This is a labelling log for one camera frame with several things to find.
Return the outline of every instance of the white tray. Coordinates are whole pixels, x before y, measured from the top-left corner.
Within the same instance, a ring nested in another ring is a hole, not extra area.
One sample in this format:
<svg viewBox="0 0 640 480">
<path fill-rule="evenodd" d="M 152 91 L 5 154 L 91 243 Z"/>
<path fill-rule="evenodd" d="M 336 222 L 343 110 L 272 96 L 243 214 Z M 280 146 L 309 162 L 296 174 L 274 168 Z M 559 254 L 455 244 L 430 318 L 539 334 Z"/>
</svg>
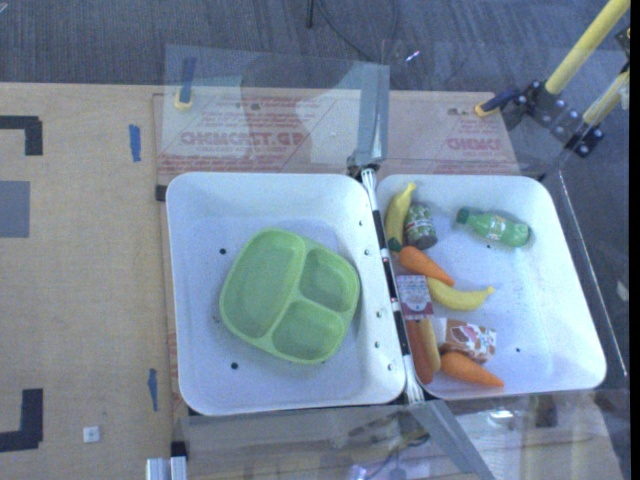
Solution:
<svg viewBox="0 0 640 480">
<path fill-rule="evenodd" d="M 492 285 L 496 291 L 472 312 L 434 303 L 436 316 L 486 325 L 497 331 L 497 352 L 486 367 L 504 388 L 483 388 L 436 374 L 425 389 L 447 400 L 591 389 L 606 374 L 606 360 L 551 196 L 520 176 L 396 175 L 377 190 L 384 214 L 409 181 L 414 201 L 434 211 L 438 242 L 427 253 L 456 288 Z M 462 206 L 507 212 L 528 223 L 533 239 L 512 249 L 456 224 Z M 406 273 L 394 263 L 396 275 Z"/>
<path fill-rule="evenodd" d="M 189 173 L 171 182 L 166 201 L 179 385 L 192 409 L 229 415 L 382 404 L 402 393 L 402 354 L 362 185 L 342 175 Z M 220 319 L 218 298 L 236 254 L 267 226 L 316 240 L 359 272 L 358 310 L 323 364 L 271 356 Z"/>
</svg>

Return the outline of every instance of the small white square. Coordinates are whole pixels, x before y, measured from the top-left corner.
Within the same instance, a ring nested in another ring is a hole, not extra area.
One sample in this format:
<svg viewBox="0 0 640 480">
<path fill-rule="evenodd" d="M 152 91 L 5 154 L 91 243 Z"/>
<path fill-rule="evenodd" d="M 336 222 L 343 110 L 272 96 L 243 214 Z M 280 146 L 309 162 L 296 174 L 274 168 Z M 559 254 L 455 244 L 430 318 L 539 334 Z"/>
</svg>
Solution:
<svg viewBox="0 0 640 480">
<path fill-rule="evenodd" d="M 100 441 L 100 427 L 84 427 L 82 430 L 85 443 L 97 443 Z"/>
</svg>

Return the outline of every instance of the gray square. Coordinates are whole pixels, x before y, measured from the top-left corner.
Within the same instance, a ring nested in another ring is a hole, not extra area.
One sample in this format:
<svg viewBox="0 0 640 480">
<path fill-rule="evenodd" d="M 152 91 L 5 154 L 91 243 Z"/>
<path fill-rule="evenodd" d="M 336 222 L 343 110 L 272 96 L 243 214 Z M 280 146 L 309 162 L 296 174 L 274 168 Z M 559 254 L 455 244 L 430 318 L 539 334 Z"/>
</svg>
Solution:
<svg viewBox="0 0 640 480">
<path fill-rule="evenodd" d="M 29 236 L 30 193 L 28 181 L 0 181 L 0 238 Z"/>
</svg>

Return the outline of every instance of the green bottle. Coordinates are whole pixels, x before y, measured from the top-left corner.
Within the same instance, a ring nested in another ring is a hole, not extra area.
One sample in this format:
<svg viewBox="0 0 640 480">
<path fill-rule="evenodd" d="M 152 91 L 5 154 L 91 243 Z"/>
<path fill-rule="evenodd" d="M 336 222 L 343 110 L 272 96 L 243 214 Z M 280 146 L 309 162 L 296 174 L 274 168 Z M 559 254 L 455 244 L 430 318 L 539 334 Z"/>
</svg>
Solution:
<svg viewBox="0 0 640 480">
<path fill-rule="evenodd" d="M 469 208 L 462 208 L 456 221 L 469 224 L 479 235 L 511 247 L 526 244 L 531 236 L 531 229 L 526 224 L 512 222 L 493 213 L 472 213 Z"/>
</svg>

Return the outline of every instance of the bottle cap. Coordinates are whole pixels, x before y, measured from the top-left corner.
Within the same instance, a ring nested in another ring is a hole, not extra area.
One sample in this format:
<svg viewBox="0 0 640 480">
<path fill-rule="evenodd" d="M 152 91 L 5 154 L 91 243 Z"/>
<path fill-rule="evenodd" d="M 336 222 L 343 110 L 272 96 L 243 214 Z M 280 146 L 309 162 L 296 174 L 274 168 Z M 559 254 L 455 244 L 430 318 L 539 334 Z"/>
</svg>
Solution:
<svg viewBox="0 0 640 480">
<path fill-rule="evenodd" d="M 456 222 L 459 222 L 460 224 L 466 224 L 468 219 L 469 219 L 469 209 L 468 208 L 462 208 L 458 212 L 458 215 L 456 215 Z"/>
</svg>

